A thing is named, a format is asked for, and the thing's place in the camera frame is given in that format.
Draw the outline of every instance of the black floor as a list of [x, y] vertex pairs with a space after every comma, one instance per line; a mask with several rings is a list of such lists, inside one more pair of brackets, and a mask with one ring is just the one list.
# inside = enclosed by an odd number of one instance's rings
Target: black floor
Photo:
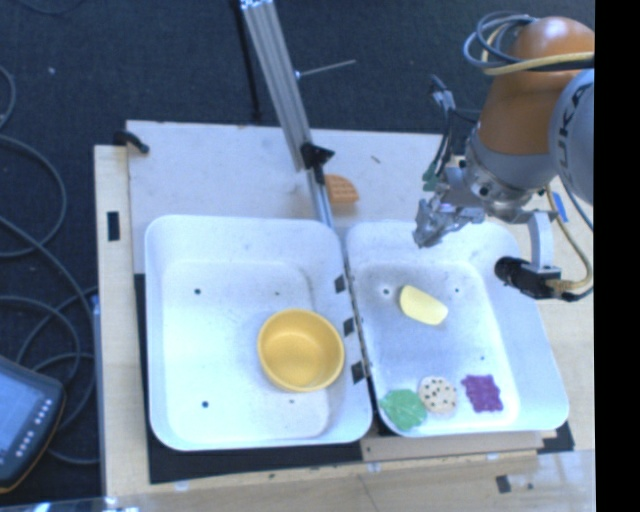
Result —
[[[276, 5], [298, 70], [357, 62], [302, 79], [316, 128], [437, 133], [441, 118], [428, 96], [431, 73], [454, 92], [458, 108], [473, 115], [490, 80], [463, 59], [461, 47], [489, 12], [563, 15], [595, 28], [595, 0], [276, 0]], [[1, 355], [33, 367], [76, 350], [59, 320], [32, 334], [47, 315], [40, 303], [58, 306], [78, 289], [90, 298], [97, 284], [94, 145], [111, 144], [128, 119], [255, 121], [231, 6], [228, 0], [0, 2], [0, 66], [16, 92], [11, 116], [0, 114]], [[38, 12], [60, 8], [68, 12]], [[260, 122], [275, 125], [255, 69]], [[0, 112], [11, 107], [4, 78]], [[52, 168], [66, 193], [64, 217]], [[34, 242], [44, 249], [15, 254]], [[85, 353], [68, 383], [68, 411], [79, 414], [22, 485], [0, 496], [0, 506], [101, 493], [98, 465], [91, 463], [98, 455], [93, 394], [82, 405], [93, 369], [90, 318], [79, 300], [62, 311]], [[68, 380], [70, 363], [52, 362], [43, 371]]]

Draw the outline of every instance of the yellow bowl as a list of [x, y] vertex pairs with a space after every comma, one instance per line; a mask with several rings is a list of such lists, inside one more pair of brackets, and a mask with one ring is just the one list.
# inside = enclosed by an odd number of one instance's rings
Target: yellow bowl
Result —
[[269, 317], [258, 334], [262, 369], [288, 391], [316, 391], [333, 383], [344, 365], [338, 331], [323, 316], [285, 309]]

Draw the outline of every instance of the device screen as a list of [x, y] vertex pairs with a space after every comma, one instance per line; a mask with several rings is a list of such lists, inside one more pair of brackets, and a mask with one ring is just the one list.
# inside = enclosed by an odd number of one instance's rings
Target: device screen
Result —
[[0, 453], [9, 449], [44, 394], [0, 373]]

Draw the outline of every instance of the white tray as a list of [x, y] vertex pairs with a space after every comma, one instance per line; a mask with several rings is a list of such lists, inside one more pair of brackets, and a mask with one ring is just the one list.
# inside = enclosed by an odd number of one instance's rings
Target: white tray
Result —
[[145, 237], [150, 420], [176, 450], [346, 443], [372, 410], [357, 330], [343, 335], [341, 376], [312, 393], [277, 389], [256, 341], [289, 308], [324, 315], [339, 332], [353, 318], [340, 242], [312, 220], [164, 216]]
[[[353, 289], [378, 399], [395, 389], [417, 390], [426, 376], [455, 385], [458, 406], [450, 415], [428, 414], [407, 437], [500, 431], [544, 431], [560, 426], [568, 399], [536, 302], [495, 276], [502, 256], [519, 256], [503, 227], [490, 222], [447, 235], [419, 249], [415, 224], [368, 222], [352, 228], [346, 241]], [[429, 326], [404, 315], [398, 303], [413, 285], [449, 308]], [[501, 411], [475, 412], [462, 380], [492, 375]]]

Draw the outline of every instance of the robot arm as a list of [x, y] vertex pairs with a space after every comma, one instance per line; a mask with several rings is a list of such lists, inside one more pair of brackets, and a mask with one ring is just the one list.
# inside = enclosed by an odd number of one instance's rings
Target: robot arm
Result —
[[[486, 39], [482, 32], [492, 29]], [[517, 35], [507, 53], [490, 43]], [[473, 59], [473, 39], [484, 47]], [[595, 34], [561, 17], [536, 19], [500, 15], [485, 18], [465, 43], [468, 60], [495, 76], [480, 119], [466, 144], [464, 165], [433, 166], [425, 181], [435, 182], [429, 201], [421, 200], [414, 240], [437, 244], [447, 233], [485, 217], [530, 228], [531, 262], [503, 258], [497, 275], [535, 298], [570, 300], [553, 267], [549, 224], [557, 211], [527, 211], [524, 206], [559, 175], [567, 190], [593, 204], [593, 108]], [[452, 96], [439, 87], [436, 100], [454, 109]]]

